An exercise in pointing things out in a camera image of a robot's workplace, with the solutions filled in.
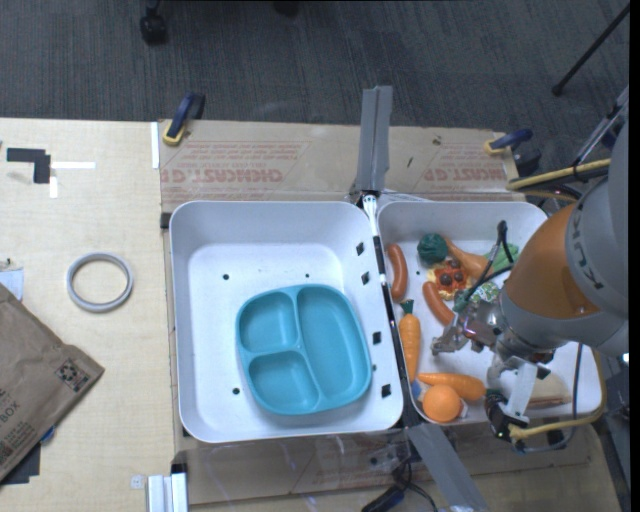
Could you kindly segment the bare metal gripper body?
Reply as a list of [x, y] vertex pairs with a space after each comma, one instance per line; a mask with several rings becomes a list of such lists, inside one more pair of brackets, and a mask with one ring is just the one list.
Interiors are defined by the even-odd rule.
[[486, 301], [480, 299], [474, 301], [459, 301], [454, 306], [456, 321], [454, 326], [459, 326], [463, 334], [471, 340], [477, 340], [485, 345], [485, 348], [494, 350], [497, 342], [504, 332], [502, 316], [497, 299]]

